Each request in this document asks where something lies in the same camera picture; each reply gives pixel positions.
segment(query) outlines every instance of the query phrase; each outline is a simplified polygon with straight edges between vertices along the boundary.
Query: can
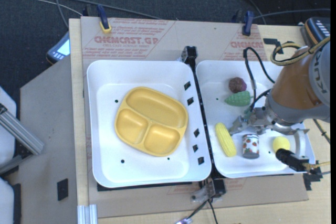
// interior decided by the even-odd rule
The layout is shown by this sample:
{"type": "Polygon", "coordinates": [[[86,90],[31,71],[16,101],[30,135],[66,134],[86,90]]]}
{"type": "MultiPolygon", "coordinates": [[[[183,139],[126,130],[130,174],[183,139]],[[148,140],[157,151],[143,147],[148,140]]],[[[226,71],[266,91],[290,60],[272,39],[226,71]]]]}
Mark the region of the can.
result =
{"type": "Polygon", "coordinates": [[[246,159],[256,159],[259,157],[259,135],[243,135],[243,157],[246,159]]]}

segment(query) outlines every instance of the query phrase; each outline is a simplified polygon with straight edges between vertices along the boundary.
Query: yellow plate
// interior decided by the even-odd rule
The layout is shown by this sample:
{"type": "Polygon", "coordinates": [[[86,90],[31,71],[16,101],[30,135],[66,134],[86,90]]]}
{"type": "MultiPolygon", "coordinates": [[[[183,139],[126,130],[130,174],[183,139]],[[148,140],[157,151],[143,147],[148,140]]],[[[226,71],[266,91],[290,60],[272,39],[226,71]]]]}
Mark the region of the yellow plate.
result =
{"type": "Polygon", "coordinates": [[[187,123],[187,110],[178,100],[150,88],[137,87],[120,104],[114,128],[125,143],[162,157],[177,149],[187,123]]]}

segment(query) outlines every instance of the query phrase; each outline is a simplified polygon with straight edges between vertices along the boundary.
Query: wooden edge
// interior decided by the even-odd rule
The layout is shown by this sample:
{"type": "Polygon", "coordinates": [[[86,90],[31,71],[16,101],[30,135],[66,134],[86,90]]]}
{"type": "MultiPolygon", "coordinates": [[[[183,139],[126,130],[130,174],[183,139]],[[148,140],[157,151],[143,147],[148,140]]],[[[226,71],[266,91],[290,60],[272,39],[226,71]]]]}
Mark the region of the wooden edge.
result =
{"type": "Polygon", "coordinates": [[[70,57],[73,102],[73,134],[75,137],[77,204],[89,205],[88,166],[85,135],[85,111],[83,97],[83,65],[81,49],[81,22],[69,20],[70,57]]]}

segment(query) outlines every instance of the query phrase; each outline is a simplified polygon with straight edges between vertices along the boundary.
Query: blue clamp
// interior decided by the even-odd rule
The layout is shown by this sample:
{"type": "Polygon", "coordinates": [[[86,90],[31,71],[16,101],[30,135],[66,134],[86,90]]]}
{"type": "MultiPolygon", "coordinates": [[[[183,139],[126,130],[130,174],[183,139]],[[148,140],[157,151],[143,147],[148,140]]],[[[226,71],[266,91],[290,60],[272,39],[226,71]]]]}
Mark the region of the blue clamp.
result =
{"type": "Polygon", "coordinates": [[[112,27],[107,19],[107,15],[102,5],[97,6],[98,16],[100,17],[100,27],[105,34],[110,33],[112,31],[112,27]]]}
{"type": "Polygon", "coordinates": [[[251,26],[252,26],[253,19],[254,19],[254,13],[248,11],[245,14],[245,19],[244,19],[245,25],[243,26],[243,31],[242,31],[244,36],[251,35],[251,26]]]}

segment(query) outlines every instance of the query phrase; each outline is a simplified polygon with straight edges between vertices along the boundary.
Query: black hole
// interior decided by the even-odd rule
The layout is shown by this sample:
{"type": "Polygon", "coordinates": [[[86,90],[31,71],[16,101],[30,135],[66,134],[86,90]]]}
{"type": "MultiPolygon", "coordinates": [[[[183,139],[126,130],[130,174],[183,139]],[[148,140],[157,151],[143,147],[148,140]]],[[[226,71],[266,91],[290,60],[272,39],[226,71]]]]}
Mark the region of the black hole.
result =
{"type": "Polygon", "coordinates": [[[191,97],[187,100],[188,105],[191,105],[194,102],[194,98],[191,97]]]}
{"type": "Polygon", "coordinates": [[[204,157],[199,157],[198,158],[198,165],[204,163],[204,157]]]}
{"type": "Polygon", "coordinates": [[[196,131],[194,132],[195,137],[198,137],[199,134],[200,134],[199,130],[196,129],[196,131]]]}
{"type": "Polygon", "coordinates": [[[190,81],[184,85],[184,90],[186,91],[191,86],[190,81]]]}

